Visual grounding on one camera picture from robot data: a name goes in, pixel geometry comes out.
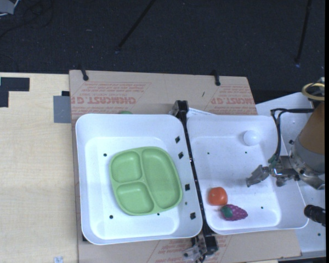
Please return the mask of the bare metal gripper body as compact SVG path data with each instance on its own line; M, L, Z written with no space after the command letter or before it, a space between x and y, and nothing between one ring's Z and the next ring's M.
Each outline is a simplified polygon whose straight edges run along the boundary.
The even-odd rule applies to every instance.
M315 190L325 189L325 180L321 178L325 174L324 159L303 161L297 155L280 156L273 155L270 158L270 175L290 175L289 180L303 181Z

